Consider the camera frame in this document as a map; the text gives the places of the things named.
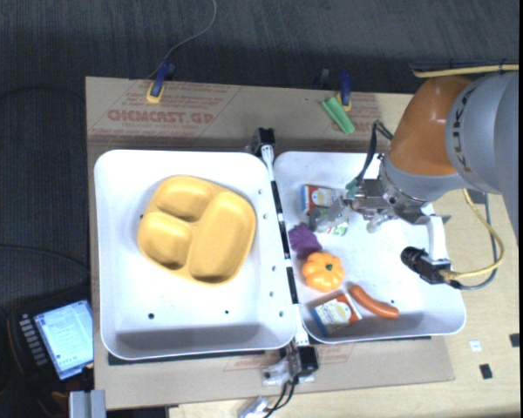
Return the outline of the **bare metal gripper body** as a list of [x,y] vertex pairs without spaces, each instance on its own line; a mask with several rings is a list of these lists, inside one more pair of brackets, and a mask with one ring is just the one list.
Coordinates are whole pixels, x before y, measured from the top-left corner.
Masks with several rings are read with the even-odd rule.
[[401,219],[419,219],[427,201],[414,199],[398,190],[388,180],[365,179],[358,189],[351,208],[365,215],[381,214]]

